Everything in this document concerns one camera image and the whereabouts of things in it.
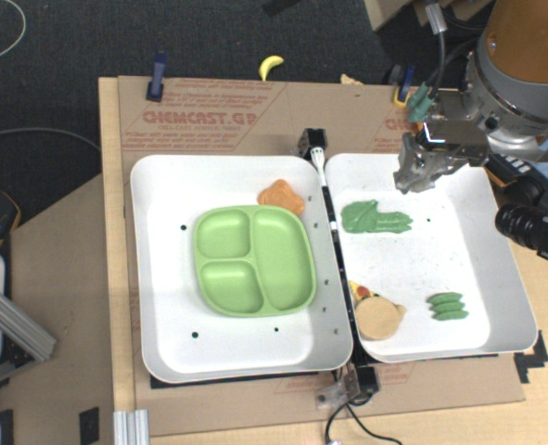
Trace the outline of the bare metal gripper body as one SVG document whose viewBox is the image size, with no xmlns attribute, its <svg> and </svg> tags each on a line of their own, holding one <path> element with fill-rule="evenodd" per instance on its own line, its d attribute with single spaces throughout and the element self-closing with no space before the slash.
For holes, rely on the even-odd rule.
<svg viewBox="0 0 548 445">
<path fill-rule="evenodd" d="M 479 162 L 495 154 L 548 163 L 548 99 L 520 105 L 484 90 L 444 90 L 424 130 L 431 145 Z"/>
</svg>

